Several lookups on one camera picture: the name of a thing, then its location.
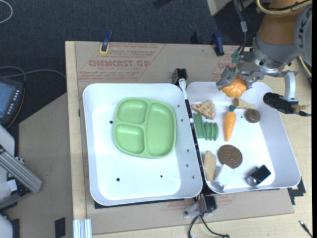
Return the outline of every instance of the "small brown disc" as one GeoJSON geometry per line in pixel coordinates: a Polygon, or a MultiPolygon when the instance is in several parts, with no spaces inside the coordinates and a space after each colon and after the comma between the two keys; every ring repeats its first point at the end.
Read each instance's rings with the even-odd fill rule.
{"type": "Polygon", "coordinates": [[[218,158],[222,164],[226,164],[232,169],[237,168],[242,163],[240,150],[233,145],[223,145],[218,151],[218,158]]]}
{"type": "Polygon", "coordinates": [[[258,122],[260,120],[260,113],[255,109],[247,109],[245,117],[248,122],[258,122]]]}

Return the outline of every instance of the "orange carrot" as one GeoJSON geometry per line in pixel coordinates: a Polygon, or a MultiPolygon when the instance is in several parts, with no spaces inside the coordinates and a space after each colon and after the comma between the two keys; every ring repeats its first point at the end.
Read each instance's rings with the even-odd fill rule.
{"type": "Polygon", "coordinates": [[[230,105],[229,111],[226,113],[224,117],[224,134],[226,141],[230,140],[234,124],[236,123],[237,115],[233,112],[235,106],[230,105]]]}

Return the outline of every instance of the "green plate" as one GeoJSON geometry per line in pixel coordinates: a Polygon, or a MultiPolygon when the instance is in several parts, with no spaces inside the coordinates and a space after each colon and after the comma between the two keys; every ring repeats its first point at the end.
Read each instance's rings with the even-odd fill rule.
{"type": "Polygon", "coordinates": [[[175,112],[163,102],[126,98],[118,103],[115,111],[113,139],[124,153],[147,158],[165,157],[175,147],[175,112]]]}

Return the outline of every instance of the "robotic hand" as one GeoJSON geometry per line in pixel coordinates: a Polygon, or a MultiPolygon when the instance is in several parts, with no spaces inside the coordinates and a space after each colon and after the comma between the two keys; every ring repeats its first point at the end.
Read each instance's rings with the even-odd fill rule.
{"type": "Polygon", "coordinates": [[[221,90],[231,84],[237,75],[245,81],[247,89],[252,88],[252,84],[263,79],[265,75],[284,77],[285,95],[267,93],[264,102],[286,114],[307,116],[308,114],[300,110],[301,106],[294,98],[296,72],[282,70],[296,57],[309,66],[312,65],[313,0],[272,0],[269,9],[263,7],[261,0],[257,0],[257,5],[265,13],[265,17],[248,52],[244,51],[246,22],[238,8],[237,0],[233,2],[240,17],[245,40],[231,56],[237,66],[225,68],[216,84],[217,88],[221,90]]]}

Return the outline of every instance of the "cardboard sheet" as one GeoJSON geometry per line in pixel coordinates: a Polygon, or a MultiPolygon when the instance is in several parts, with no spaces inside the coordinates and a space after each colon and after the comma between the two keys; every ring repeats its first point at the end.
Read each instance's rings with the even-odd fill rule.
{"type": "MultiPolygon", "coordinates": [[[[218,81],[237,46],[224,46],[218,57],[211,45],[151,43],[111,43],[106,56],[99,54],[99,42],[75,42],[78,74],[78,99],[81,118],[87,217],[93,234],[184,225],[183,209],[193,199],[95,208],[89,190],[88,153],[85,134],[83,90],[92,83],[166,83],[176,68],[186,68],[187,84],[218,81]]],[[[216,194],[218,209],[207,222],[293,213],[287,189],[216,194]]]]}

